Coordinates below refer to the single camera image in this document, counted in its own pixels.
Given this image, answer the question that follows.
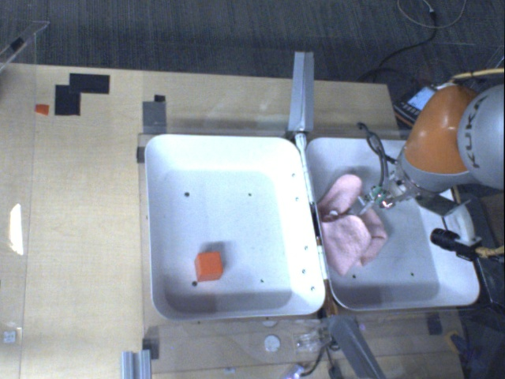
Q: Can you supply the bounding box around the white plastic tray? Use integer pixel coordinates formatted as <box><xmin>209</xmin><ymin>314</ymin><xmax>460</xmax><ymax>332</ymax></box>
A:
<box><xmin>144</xmin><ymin>133</ymin><xmax>327</xmax><ymax>322</ymax></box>
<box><xmin>305</xmin><ymin>137</ymin><xmax>481</xmax><ymax>312</ymax></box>

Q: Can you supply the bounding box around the pink cloth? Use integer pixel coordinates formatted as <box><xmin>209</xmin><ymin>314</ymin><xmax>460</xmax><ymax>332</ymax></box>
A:
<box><xmin>316</xmin><ymin>173</ymin><xmax>389</xmax><ymax>277</ymax></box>

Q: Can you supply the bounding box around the orange cube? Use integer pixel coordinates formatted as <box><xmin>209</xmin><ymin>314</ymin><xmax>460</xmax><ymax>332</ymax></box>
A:
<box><xmin>193</xmin><ymin>250</ymin><xmax>225</xmax><ymax>283</ymax></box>

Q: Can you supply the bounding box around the black cylinder on white bracket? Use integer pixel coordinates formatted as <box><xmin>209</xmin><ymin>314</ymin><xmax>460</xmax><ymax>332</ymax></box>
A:
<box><xmin>429</xmin><ymin>202</ymin><xmax>484</xmax><ymax>259</ymax></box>

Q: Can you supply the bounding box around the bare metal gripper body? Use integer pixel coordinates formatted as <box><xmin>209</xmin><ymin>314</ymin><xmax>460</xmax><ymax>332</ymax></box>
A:
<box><xmin>369</xmin><ymin>176</ymin><xmax>420</xmax><ymax>212</ymax></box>

